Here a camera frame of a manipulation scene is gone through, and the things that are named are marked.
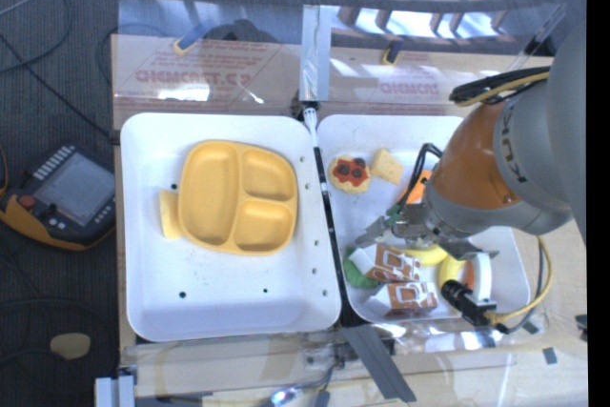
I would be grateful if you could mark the brown cardboard board red print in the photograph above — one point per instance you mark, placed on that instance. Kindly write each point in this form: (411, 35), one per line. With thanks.
(214, 107)

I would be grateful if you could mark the yellow banana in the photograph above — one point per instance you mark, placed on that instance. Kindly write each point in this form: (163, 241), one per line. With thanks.
(429, 255)

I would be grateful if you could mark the black cylinder on white bracket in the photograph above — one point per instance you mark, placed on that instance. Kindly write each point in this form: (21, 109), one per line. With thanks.
(469, 298)

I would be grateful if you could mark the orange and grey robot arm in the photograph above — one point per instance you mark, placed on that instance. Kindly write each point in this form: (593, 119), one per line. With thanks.
(476, 167)

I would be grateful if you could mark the pale yellow oval object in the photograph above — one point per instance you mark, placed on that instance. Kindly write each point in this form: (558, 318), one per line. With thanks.
(70, 345)

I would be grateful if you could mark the pale yellow flat slice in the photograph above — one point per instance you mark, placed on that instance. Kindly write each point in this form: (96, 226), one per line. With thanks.
(169, 214)

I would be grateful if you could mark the green toy vegetable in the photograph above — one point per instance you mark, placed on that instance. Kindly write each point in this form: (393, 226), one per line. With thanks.
(355, 277)

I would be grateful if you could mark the yellow divided plate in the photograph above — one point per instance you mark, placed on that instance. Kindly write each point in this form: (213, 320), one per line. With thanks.
(224, 195)

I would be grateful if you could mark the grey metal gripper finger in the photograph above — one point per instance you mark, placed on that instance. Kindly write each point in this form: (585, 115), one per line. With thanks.
(374, 238)
(383, 223)

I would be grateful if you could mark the yellow cheese wedge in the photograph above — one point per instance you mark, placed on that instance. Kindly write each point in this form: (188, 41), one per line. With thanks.
(387, 166)

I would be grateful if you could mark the orange and white carton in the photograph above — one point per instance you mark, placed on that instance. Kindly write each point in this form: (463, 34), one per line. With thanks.
(393, 264)
(405, 298)

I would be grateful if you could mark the white plastic tray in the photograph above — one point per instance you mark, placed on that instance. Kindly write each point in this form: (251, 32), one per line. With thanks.
(214, 291)
(372, 214)

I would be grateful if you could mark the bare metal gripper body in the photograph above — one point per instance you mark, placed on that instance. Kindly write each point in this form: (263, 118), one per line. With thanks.
(419, 224)

